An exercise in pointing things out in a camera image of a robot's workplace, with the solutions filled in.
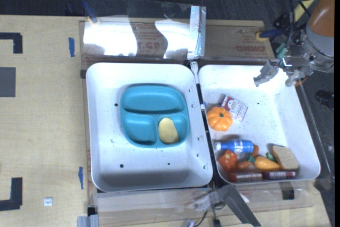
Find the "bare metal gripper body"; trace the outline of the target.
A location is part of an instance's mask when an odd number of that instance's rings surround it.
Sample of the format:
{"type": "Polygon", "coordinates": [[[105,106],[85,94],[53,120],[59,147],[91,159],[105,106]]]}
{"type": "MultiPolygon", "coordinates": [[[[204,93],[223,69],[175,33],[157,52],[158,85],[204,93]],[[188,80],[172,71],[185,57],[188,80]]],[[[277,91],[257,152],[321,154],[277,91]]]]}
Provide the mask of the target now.
{"type": "Polygon", "coordinates": [[[300,77],[312,75],[315,71],[334,73],[334,57],[313,46],[289,45],[278,50],[279,67],[286,73],[299,73],[300,77]]]}

